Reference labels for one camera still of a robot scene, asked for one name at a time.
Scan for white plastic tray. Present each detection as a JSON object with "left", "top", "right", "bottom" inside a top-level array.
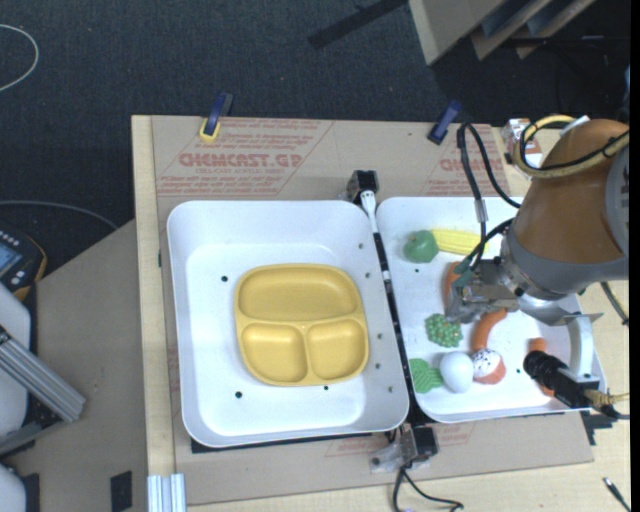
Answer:
[
  {"left": 166, "top": 199, "right": 411, "bottom": 448},
  {"left": 374, "top": 195, "right": 609, "bottom": 425}
]

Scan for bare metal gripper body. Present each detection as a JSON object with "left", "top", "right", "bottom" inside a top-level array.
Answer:
[{"left": 453, "top": 259, "right": 522, "bottom": 317}]

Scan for black cylinder on white bracket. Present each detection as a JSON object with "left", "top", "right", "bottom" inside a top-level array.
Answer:
[{"left": 522, "top": 312, "right": 605, "bottom": 410}]

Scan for green grapes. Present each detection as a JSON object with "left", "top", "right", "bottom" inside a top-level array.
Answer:
[{"left": 424, "top": 313, "right": 463, "bottom": 349}]

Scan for thin black and white rod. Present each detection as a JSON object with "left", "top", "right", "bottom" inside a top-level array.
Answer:
[{"left": 360, "top": 191, "right": 417, "bottom": 426}]

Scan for brown cardboard board red print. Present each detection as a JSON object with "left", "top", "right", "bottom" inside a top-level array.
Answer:
[{"left": 149, "top": 115, "right": 596, "bottom": 506}]

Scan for green apple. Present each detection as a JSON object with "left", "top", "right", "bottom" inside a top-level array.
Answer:
[{"left": 403, "top": 229, "right": 441, "bottom": 263}]

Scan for yellow corn cob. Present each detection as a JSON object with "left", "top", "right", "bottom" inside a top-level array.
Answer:
[{"left": 430, "top": 228, "right": 488, "bottom": 257}]

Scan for orange carrot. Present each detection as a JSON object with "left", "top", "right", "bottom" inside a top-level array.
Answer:
[{"left": 443, "top": 260, "right": 466, "bottom": 307}]

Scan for green lettuce leaf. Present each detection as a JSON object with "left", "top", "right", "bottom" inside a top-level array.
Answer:
[{"left": 408, "top": 358, "right": 445, "bottom": 395}]

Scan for small orange toy food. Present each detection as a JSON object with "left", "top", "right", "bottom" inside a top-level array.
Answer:
[{"left": 528, "top": 337, "right": 557, "bottom": 397}]

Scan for orange sausage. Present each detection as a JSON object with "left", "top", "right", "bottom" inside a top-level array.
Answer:
[{"left": 470, "top": 308, "right": 509, "bottom": 354}]

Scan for yellow divided plate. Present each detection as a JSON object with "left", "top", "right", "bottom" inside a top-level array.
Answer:
[{"left": 233, "top": 263, "right": 371, "bottom": 387}]

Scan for white egg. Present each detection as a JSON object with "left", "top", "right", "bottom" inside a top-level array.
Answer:
[{"left": 438, "top": 351, "right": 475, "bottom": 394}]

